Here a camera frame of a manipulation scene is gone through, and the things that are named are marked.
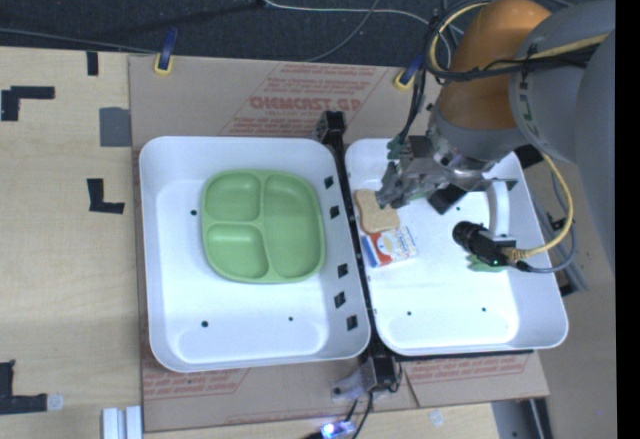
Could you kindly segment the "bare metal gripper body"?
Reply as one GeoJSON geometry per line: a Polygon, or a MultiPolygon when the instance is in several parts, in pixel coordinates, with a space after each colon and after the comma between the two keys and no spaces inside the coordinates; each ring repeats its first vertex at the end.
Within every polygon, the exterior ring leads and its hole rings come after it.
{"type": "Polygon", "coordinates": [[[403,187],[407,181],[419,181],[424,197],[449,189],[463,193],[480,190],[485,174],[496,163],[465,154],[438,135],[409,136],[397,162],[403,187]]]}

